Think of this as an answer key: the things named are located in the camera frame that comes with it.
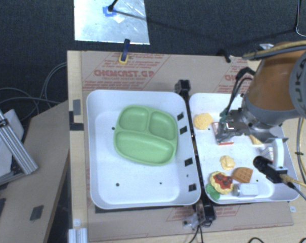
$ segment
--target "brown waffle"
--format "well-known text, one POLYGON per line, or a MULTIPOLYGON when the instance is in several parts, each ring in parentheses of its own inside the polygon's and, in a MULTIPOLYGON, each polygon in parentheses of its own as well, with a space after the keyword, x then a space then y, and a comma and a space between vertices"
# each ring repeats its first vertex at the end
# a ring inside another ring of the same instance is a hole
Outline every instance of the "brown waffle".
POLYGON ((236 168, 233 171, 232 178, 241 183, 249 183, 252 177, 253 169, 250 168, 236 168))

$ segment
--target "cardboard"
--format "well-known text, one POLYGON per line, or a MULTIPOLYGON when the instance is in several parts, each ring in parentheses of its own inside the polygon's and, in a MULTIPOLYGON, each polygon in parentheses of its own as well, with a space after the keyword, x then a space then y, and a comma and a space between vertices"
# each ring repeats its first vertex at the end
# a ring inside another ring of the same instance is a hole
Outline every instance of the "cardboard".
MULTIPOLYGON (((86 97, 96 89, 173 91, 180 79, 189 79, 190 95, 198 92, 230 93, 236 73, 243 67, 256 70, 259 62, 231 57, 129 53, 128 63, 118 63, 118 52, 81 52, 83 123, 87 183, 88 237, 103 240, 192 233, 182 220, 193 214, 192 207, 103 211, 95 208, 90 196, 89 147, 86 97)), ((241 93, 247 91, 248 82, 241 93)), ((228 231, 292 225, 287 202, 215 207, 217 219, 203 232, 228 231)))

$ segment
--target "green compartment plate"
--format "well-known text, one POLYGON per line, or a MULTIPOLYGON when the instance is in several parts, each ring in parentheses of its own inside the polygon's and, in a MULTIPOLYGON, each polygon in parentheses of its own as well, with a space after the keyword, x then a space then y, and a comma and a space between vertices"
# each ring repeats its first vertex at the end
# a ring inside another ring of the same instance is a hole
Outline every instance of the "green compartment plate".
POLYGON ((142 164, 162 166, 177 150, 178 125, 168 113, 141 105, 122 110, 113 143, 123 157, 142 164))

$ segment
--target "silver metal sheet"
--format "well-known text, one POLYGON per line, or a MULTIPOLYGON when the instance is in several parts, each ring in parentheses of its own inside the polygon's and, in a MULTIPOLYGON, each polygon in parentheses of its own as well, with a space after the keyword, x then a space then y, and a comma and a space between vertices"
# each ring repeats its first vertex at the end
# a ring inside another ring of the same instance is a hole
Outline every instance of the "silver metal sheet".
POLYGON ((75 40, 149 45, 144 0, 74 0, 75 40))

